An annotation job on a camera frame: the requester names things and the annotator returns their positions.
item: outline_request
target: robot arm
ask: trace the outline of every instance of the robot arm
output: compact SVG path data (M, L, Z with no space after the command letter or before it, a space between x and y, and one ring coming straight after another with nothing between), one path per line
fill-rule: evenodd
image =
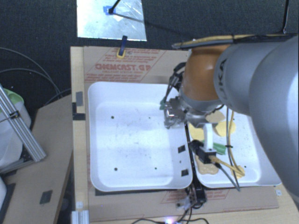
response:
M219 104L249 115L264 151L299 209L298 36L192 50L176 109L195 127ZM165 108L172 110L172 102ZM165 112L165 123L170 123Z

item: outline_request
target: black pole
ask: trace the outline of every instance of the black pole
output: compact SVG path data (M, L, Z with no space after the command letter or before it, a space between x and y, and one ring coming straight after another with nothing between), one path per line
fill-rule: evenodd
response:
M285 14L284 14L284 21L282 23L282 28L281 28L281 32L286 34L286 21L288 19L288 13L289 13L289 0L285 0Z
M109 13L109 14L113 14L115 7L117 6L117 4L118 4L120 1L121 1L121 0L117 0L117 1L115 2L115 4L113 5L113 7L110 8L110 9L108 9L108 13Z

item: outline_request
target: metal plate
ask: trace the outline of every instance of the metal plate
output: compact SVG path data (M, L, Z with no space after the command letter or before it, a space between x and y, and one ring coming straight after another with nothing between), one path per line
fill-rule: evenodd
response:
M146 41L141 0L121 0L109 15L107 7L117 0L77 0L78 37Z

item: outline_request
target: yellow cable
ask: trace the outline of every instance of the yellow cable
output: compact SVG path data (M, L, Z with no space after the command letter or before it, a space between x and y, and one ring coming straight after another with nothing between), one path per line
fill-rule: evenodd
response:
M239 171L238 173L240 173L241 175L245 176L244 172L242 172L238 165L236 164L235 162L235 158L234 158L234 155L233 155L233 151L232 151L232 148L230 147L230 133L231 133L231 128L232 128L232 124L233 124L233 119L234 119L234 111L232 111L232 115L230 117L230 122L229 122L229 128L228 128L228 151L229 151L229 154L232 158L232 161L234 163L234 166L236 167L236 169Z
M240 171L240 170L238 170L236 167L233 167L233 166L229 165L228 163L226 163L226 162L220 160L220 159L217 158L216 156L211 155L211 156L209 156L209 159L210 159L212 162L216 162L216 163L225 165L226 167L230 168L231 170L235 171L236 173L240 174L241 176L245 176L245 174L244 174L242 171Z

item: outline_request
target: dark floor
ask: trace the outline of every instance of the dark floor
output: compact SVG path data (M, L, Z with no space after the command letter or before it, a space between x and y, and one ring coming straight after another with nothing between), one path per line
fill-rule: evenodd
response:
M128 47L171 49L209 35L268 34L281 29L285 0L142 0L147 42ZM290 0L288 33L298 33L299 0ZM58 88L70 88L70 46L119 46L120 41L77 38L76 0L0 0L0 47L38 62ZM27 59L0 49L0 83L25 99L33 117L56 93Z

